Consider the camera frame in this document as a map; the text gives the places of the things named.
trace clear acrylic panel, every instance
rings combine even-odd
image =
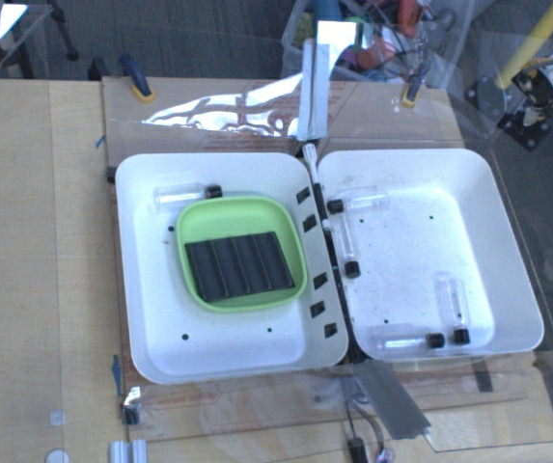
[[[146,32],[169,39],[162,28]],[[338,57],[334,49],[332,56]],[[301,157],[297,134],[304,109],[300,105],[305,97],[303,75],[276,81],[245,78],[244,71],[240,73],[239,79],[217,80],[150,76],[155,100],[147,104],[130,92],[130,78],[105,77],[109,165],[117,167],[139,152],[280,151]],[[324,104],[327,136],[316,142],[318,155],[338,150],[438,148],[467,148],[480,154],[490,166],[511,219],[539,302],[544,340],[535,352],[394,363],[396,377],[430,422],[424,437],[394,439],[373,408],[368,404],[363,408],[380,424],[385,447],[397,458],[440,461],[444,453],[454,456],[455,451],[466,449],[475,449],[482,460],[500,454],[527,459],[533,454],[528,451],[540,450],[553,458],[553,407],[550,401],[538,403],[540,397],[546,399],[545,382],[553,378],[553,312],[539,281],[538,265],[532,261],[531,241],[520,226],[520,207],[512,199],[505,167],[494,151],[495,137],[490,135],[494,127],[484,126],[484,113],[469,103],[469,117],[462,117],[455,108],[455,101],[466,93],[464,87],[454,89],[459,74],[456,69],[452,89],[423,86],[413,107],[402,104],[404,84],[336,81],[332,76]],[[479,122],[473,135],[471,119]],[[119,280],[122,275],[118,260]],[[346,440],[353,432],[343,384],[351,382],[350,366],[157,385],[132,364],[121,300],[122,366],[128,394],[124,416],[128,416],[130,440],[147,440],[150,461],[166,461],[171,453],[180,461],[194,461],[207,453],[218,454],[223,461],[346,461]],[[359,413],[351,416],[367,454],[376,458],[375,428]]]
[[[46,5],[0,4],[0,78],[47,77]]]

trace cable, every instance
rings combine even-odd
[[[553,66],[553,59],[548,60],[542,60],[541,62],[537,62],[536,64],[530,65],[523,70],[520,71],[520,73],[527,73],[531,72],[532,70],[538,70],[540,68],[550,67]]]
[[[348,398],[348,400],[347,400],[347,411],[348,411],[349,403],[353,407],[353,409],[357,413],[359,413],[364,418],[364,420],[366,420],[366,422],[368,422],[370,424],[370,426],[373,428],[374,437],[375,437],[376,442],[379,446],[379,452],[382,452],[385,439],[383,437],[383,430],[381,429],[381,426],[377,423],[377,421],[368,412],[366,412],[364,409],[362,409],[362,407],[360,405],[357,404],[357,401],[355,400],[355,395],[352,395]]]
[[[349,407],[348,399],[345,400],[345,407],[346,407],[346,417],[349,420],[349,427],[351,427],[351,434],[355,439],[357,438],[357,434],[355,433],[355,427],[353,426],[353,417],[351,416],[351,408]]]

